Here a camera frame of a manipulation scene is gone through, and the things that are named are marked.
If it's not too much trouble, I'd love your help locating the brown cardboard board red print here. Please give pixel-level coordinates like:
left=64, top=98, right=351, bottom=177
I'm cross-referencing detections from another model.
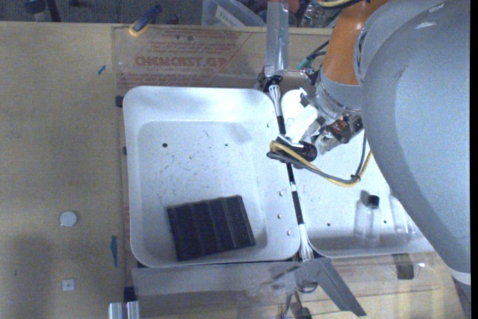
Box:
left=111, top=24, right=456, bottom=319

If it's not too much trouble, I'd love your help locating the white plastic tray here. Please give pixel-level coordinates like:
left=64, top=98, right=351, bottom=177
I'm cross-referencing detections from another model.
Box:
left=279, top=69, right=437, bottom=259
left=122, top=85, right=302, bottom=269

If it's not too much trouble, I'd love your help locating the clear plastic bottle black cap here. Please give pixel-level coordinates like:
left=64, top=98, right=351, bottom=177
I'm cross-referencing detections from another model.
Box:
left=353, top=193, right=382, bottom=248

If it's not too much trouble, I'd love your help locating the black ribbed rectangular block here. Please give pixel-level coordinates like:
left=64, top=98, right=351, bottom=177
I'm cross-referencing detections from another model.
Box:
left=166, top=194, right=257, bottom=261

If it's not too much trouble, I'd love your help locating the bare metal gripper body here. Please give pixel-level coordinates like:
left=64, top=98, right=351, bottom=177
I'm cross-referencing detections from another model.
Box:
left=300, top=90, right=364, bottom=144

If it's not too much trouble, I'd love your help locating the black cylinder on white bracket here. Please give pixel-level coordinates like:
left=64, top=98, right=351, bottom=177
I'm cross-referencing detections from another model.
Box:
left=267, top=90, right=319, bottom=166

